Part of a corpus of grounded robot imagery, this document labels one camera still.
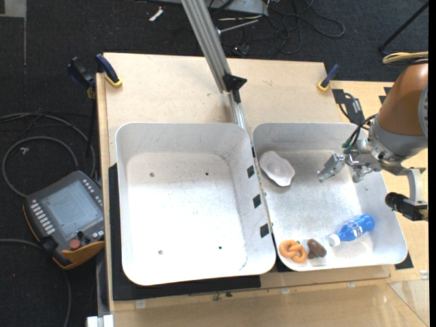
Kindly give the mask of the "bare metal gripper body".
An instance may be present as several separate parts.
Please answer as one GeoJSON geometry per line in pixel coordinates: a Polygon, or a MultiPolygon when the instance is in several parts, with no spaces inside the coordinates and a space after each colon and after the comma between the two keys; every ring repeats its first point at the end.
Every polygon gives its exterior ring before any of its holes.
{"type": "Polygon", "coordinates": [[[395,155],[383,144],[372,138],[359,139],[345,151],[345,163],[351,168],[366,166],[373,172],[385,170],[395,176],[402,176],[415,170],[422,174],[422,168],[406,168],[402,165],[403,157],[395,155]]]}

